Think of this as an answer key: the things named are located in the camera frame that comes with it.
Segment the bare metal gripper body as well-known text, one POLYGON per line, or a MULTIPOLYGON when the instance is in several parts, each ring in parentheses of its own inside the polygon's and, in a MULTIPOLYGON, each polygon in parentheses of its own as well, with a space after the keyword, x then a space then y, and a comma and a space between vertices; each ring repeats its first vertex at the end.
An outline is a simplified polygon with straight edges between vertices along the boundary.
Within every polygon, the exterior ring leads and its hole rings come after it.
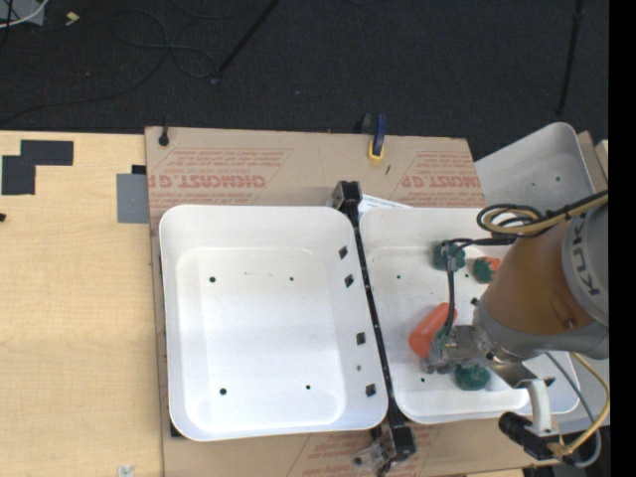
POLYGON ((453 325, 435 330, 421 367, 427 374, 450 374, 457 366, 486 365, 495 358, 495 347, 487 332, 477 325, 453 325))

